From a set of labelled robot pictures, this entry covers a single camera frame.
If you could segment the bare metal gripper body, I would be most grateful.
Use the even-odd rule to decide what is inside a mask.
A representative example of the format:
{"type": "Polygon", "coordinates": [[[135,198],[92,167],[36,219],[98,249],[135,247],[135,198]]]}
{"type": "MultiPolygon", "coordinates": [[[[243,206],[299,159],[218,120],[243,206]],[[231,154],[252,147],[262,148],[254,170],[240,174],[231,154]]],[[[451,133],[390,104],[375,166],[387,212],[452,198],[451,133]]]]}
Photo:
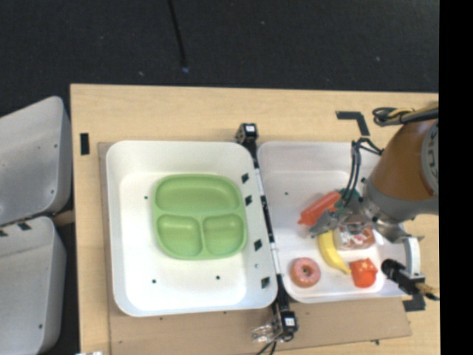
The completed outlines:
{"type": "Polygon", "coordinates": [[[337,226],[351,234],[361,234],[365,228],[377,231],[391,243],[400,243],[406,238],[406,230],[401,221],[384,214],[376,205],[368,201],[351,201],[334,213],[337,226]]]}

